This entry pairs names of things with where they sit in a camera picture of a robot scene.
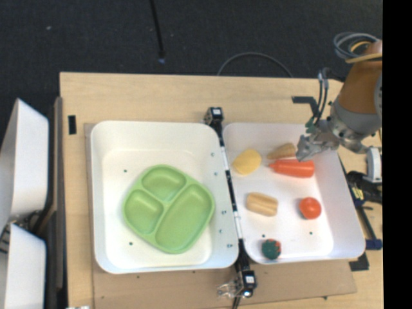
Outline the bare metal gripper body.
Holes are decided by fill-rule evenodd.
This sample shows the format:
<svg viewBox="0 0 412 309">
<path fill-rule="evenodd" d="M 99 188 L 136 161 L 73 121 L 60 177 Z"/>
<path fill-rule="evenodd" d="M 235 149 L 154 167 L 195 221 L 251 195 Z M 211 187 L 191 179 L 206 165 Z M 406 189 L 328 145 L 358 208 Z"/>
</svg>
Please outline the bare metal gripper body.
<svg viewBox="0 0 412 309">
<path fill-rule="evenodd" d="M 339 120 L 320 120 L 311 124 L 308 122 L 306 134 L 309 147 L 320 146 L 322 152 L 337 150 L 339 146 L 354 153 L 365 153 L 368 149 L 362 143 L 366 135 L 355 132 Z"/>
</svg>

